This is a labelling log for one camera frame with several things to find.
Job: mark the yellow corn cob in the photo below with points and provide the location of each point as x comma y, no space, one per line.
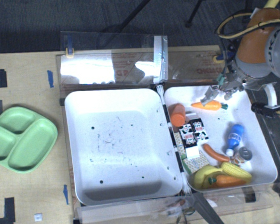
236,172

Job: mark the blue bottle white cap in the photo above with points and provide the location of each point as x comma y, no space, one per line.
235,136

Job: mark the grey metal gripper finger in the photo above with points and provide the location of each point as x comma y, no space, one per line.
229,95
210,95

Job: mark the black cylinder on white bracket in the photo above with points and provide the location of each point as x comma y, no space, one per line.
264,108

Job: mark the yellow banana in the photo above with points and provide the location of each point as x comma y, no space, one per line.
203,176

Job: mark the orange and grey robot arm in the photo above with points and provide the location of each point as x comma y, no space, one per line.
254,45

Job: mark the small can grey lid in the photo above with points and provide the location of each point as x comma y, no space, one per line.
243,155

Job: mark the orange bottle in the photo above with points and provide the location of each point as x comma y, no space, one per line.
177,116

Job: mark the cow print milk carton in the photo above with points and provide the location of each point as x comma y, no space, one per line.
199,129
188,139

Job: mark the orange-brown sausage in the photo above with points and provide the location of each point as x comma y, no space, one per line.
214,153

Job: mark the small white square tile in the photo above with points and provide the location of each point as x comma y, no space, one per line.
38,217

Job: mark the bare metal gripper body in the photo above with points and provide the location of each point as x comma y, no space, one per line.
233,83

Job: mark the green divided plate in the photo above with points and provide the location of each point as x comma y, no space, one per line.
23,140

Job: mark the orange carrot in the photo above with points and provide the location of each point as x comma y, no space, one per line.
208,105
229,181

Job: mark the patterned cracker packet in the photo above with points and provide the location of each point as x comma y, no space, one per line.
180,145
196,163

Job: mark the white plastic tray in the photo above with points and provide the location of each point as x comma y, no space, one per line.
247,126
123,143

